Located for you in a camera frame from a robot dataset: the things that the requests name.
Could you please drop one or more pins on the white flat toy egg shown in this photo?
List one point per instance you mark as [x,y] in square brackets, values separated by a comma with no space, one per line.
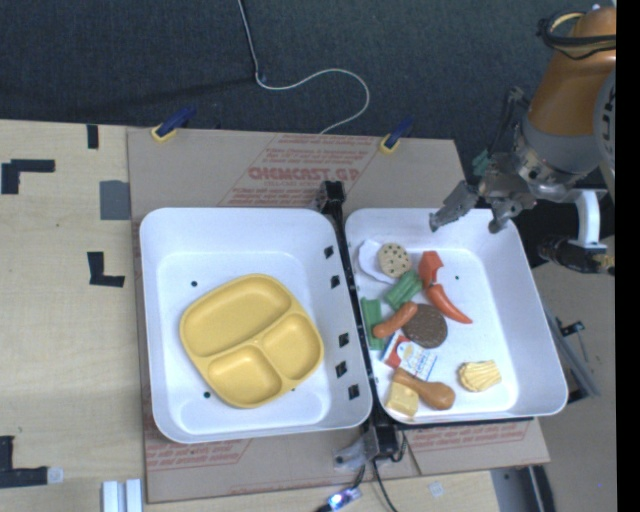
[367,257]

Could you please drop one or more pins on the white red blue carton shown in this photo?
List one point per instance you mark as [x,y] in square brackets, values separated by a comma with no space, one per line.
[415,360]

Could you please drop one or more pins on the yellow ridged toy pasta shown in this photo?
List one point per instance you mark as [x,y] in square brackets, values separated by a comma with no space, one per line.
[479,376]

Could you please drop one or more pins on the brown toy burger patty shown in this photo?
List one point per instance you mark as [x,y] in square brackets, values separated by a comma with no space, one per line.
[426,326]

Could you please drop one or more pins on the tan chocolate chip biscuit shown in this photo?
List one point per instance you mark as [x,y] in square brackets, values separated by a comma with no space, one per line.
[394,260]

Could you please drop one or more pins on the black cylinder on white bracket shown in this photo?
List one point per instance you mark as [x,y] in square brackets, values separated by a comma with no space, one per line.
[590,215]

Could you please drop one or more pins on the orange toy sausage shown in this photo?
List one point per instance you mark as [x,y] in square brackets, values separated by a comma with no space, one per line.
[396,320]

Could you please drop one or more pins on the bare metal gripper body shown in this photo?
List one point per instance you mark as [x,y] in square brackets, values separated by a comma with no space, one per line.
[510,182]

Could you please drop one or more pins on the yellow toy cheese wedge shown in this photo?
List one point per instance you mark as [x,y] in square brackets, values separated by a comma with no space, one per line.
[401,400]

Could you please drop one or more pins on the orange toy carrot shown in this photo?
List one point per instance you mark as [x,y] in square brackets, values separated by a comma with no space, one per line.
[445,302]

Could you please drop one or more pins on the white plastic tray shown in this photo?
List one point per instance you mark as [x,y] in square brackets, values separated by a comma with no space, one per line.
[505,310]
[240,240]

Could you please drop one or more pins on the yellow divided plate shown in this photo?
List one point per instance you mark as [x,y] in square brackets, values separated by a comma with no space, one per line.
[250,340]

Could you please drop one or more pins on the brown toy chicken drumstick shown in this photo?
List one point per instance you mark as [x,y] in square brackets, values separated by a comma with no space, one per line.
[430,391]

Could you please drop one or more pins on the green toy bean bundle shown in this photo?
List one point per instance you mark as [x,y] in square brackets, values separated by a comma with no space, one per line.
[402,290]
[371,320]

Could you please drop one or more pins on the brown cardboard board red print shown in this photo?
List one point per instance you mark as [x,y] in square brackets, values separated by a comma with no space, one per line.
[200,165]

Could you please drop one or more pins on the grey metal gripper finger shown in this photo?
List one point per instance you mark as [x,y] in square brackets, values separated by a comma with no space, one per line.
[504,214]
[452,206]

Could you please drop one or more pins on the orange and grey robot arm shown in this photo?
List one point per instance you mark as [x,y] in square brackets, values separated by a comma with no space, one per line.
[570,90]

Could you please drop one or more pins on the red-orange toy pepper piece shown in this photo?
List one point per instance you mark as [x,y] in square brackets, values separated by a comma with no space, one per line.
[429,266]

